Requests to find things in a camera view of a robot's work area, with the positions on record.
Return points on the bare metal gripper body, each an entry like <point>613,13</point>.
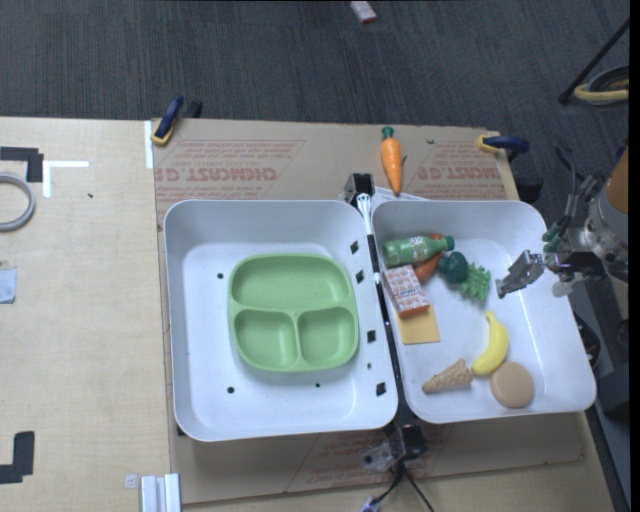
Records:
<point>582,260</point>

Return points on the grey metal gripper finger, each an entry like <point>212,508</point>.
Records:
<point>512,286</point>
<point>530,262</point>

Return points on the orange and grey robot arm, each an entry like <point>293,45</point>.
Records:
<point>617,195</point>

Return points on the yellow banana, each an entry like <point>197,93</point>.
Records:
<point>496,345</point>

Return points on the dark green broccoli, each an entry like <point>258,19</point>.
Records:
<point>454,267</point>

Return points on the white plastic tray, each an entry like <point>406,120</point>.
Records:
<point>280,405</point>
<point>540,350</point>

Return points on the tan round biscuit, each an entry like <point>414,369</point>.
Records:
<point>512,385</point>

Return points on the yellow cheese slice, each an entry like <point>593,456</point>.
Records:
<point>422,330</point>

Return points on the orange and white carton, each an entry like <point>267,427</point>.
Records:
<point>406,292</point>

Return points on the tan ice cream cone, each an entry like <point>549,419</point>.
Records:
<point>450,377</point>

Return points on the green plastic bottle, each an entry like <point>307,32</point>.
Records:
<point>407,250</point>

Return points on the thin black and white rod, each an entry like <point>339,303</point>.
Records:
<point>384,310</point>

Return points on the white paper sheet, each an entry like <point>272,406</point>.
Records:
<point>387,194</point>

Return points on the orange carrot with green top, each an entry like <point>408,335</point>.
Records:
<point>392,160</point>

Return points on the green divided plate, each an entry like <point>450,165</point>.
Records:
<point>292,280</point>

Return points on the brown cardboard board red print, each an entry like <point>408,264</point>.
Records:
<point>280,165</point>

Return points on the white and red small box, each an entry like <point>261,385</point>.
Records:
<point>364,11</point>

